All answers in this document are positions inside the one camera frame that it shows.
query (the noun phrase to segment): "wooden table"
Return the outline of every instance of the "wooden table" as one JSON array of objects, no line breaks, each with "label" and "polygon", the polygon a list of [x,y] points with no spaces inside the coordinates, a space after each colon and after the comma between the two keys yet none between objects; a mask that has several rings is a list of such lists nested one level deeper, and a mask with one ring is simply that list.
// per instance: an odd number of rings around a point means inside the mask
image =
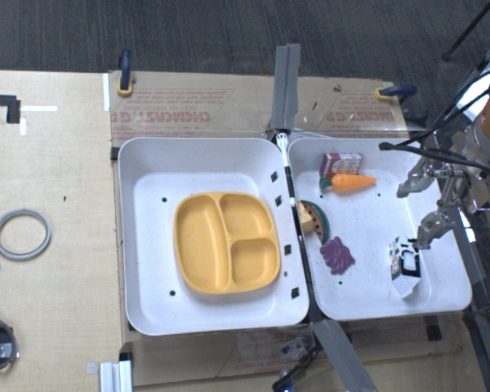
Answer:
[{"label": "wooden table", "polygon": [[[177,74],[171,80],[177,81]],[[304,80],[303,87],[312,90],[313,81]],[[117,362],[122,346],[104,75],[0,71],[0,94],[17,96],[23,107],[43,107],[23,113],[26,136],[19,125],[6,124],[0,107],[0,215],[18,207],[38,209],[53,231],[49,248],[36,259],[0,259],[0,318],[14,328],[20,347],[20,359],[0,372],[0,392],[97,391],[96,365]],[[271,101],[265,95],[257,99]],[[305,95],[300,106],[305,112],[315,107]],[[40,111],[47,107],[57,110]],[[19,218],[4,228],[2,242],[13,251],[26,251],[38,245],[42,232],[39,223]],[[381,390],[407,385],[484,390],[468,332],[461,326],[454,335],[461,344],[455,354],[371,361],[367,369]],[[372,350],[361,348],[363,361],[372,360]],[[274,373],[144,390],[269,390],[277,379]],[[337,376],[330,379],[331,387],[341,388]]]}]

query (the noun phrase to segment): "toy carrot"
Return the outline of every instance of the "toy carrot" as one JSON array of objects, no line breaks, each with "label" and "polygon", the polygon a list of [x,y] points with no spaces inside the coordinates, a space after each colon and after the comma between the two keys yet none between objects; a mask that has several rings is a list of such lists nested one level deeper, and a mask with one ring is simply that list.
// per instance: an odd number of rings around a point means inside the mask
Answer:
[{"label": "toy carrot", "polygon": [[338,192],[346,192],[349,190],[362,189],[376,183],[375,177],[361,176],[359,174],[338,173],[332,176],[331,179],[319,179],[319,187],[325,189],[329,186]]}]

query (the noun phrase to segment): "gray carpet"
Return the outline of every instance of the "gray carpet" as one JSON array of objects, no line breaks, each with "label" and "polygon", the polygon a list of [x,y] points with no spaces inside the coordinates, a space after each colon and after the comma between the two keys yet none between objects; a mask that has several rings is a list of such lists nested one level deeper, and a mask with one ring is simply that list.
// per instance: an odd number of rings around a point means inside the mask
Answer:
[{"label": "gray carpet", "polygon": [[302,45],[301,75],[418,87],[409,115],[436,115],[490,48],[489,0],[0,0],[0,69],[273,74],[278,45]]}]

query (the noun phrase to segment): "yellow clamp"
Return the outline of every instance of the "yellow clamp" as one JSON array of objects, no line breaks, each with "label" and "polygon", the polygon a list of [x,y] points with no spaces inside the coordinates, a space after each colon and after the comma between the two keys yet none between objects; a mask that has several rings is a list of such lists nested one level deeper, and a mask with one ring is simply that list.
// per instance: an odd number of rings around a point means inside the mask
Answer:
[{"label": "yellow clamp", "polygon": [[116,92],[118,93],[118,95],[121,97],[130,96],[132,94],[132,79],[129,78],[129,86],[127,87],[126,90],[122,90],[121,83],[122,83],[122,78],[118,77],[118,85],[116,86]]},{"label": "yellow clamp", "polygon": [[385,90],[384,87],[378,87],[375,91],[374,91],[374,96],[376,97],[377,100],[379,101],[391,101],[393,97],[395,96],[382,96],[380,93],[379,93],[379,90]]}]

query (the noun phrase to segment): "black cable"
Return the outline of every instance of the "black cable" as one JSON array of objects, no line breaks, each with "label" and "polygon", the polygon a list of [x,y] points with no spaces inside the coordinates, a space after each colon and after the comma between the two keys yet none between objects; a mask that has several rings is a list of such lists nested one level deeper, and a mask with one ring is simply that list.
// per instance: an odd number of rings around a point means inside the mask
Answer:
[{"label": "black cable", "polygon": [[470,22],[470,24],[466,27],[466,29],[463,31],[461,36],[452,44],[450,49],[441,56],[441,58],[444,61],[450,60],[452,53],[461,45],[461,43],[466,39],[466,37],[475,28],[475,26],[481,21],[481,19],[484,18],[484,16],[488,13],[489,10],[490,10],[490,1],[483,8],[483,10],[479,12],[479,14],[475,17],[475,19],[473,19]]},{"label": "black cable", "polygon": [[281,379],[277,380],[272,385],[273,392],[282,392],[286,390],[287,387],[291,386],[292,379],[300,373],[302,370],[307,368],[319,355],[319,352],[322,350],[321,345],[316,344],[307,352],[307,354],[303,355],[300,358],[298,364],[292,368],[285,376]]},{"label": "black cable", "polygon": [[450,123],[452,120],[457,118],[460,114],[464,113],[471,105],[473,105],[475,102],[478,100],[481,100],[483,97],[487,96],[490,94],[490,88],[487,88],[485,91],[483,91],[479,96],[475,97],[471,101],[469,101],[466,105],[464,105],[462,108],[458,110],[454,110],[453,113],[448,114],[447,116],[444,117],[443,121],[440,122],[438,125],[435,127],[430,127],[429,130],[425,131],[421,137],[421,139],[425,139],[427,136],[430,134],[436,132],[438,129],[441,127],[444,127],[447,123]]},{"label": "black cable", "polygon": [[475,168],[478,168],[479,170],[483,170],[484,172],[486,172],[490,176],[490,168],[489,167],[486,167],[486,166],[479,164],[475,161],[470,161],[468,159],[458,158],[457,156],[452,157],[450,155],[439,154],[436,152],[431,152],[428,149],[421,149],[421,148],[411,147],[408,145],[393,145],[390,142],[381,142],[379,144],[379,149],[381,151],[391,151],[391,150],[406,151],[409,153],[421,155],[422,157],[442,161],[444,163],[459,164],[459,165],[467,166],[467,167],[475,167]]},{"label": "black cable", "polygon": [[485,97],[487,94],[489,94],[490,93],[490,87],[486,91],[484,91],[483,93],[481,93],[479,96],[477,96],[476,98],[474,98],[473,100],[471,100],[469,103],[467,103],[462,108],[456,110],[455,112],[451,112],[453,110],[453,108],[457,105],[457,102],[465,94],[465,92],[470,87],[472,87],[474,84],[476,84],[481,78],[486,77],[489,74],[490,74],[490,70],[487,71],[486,73],[483,73],[483,74],[479,75],[475,80],[473,80],[472,82],[470,82],[469,84],[467,84],[466,86],[464,86],[463,89],[460,90],[457,93],[457,95],[454,98],[454,100],[452,101],[452,103],[434,120],[434,122],[432,123],[432,125],[430,125],[430,127],[426,131],[424,131],[423,133],[421,133],[418,136],[414,136],[413,138],[410,138],[410,139],[408,139],[406,141],[403,141],[403,142],[399,143],[399,145],[409,145],[409,144],[411,144],[413,142],[417,142],[419,140],[424,140],[427,136],[429,136],[433,132],[437,131],[438,129],[440,129],[441,127],[443,127],[444,125],[446,125],[447,123],[451,122],[454,118],[456,118],[457,116],[459,116],[461,113],[465,112],[476,101],[480,100],[482,97]]},{"label": "black cable", "polygon": [[468,158],[463,155],[463,154],[459,154],[459,153],[456,153],[454,151],[451,151],[450,149],[446,149],[446,148],[428,148],[429,151],[432,151],[432,152],[438,152],[438,153],[441,153],[441,154],[446,154],[446,155],[453,155],[454,157],[458,157],[462,160],[468,160]]}]

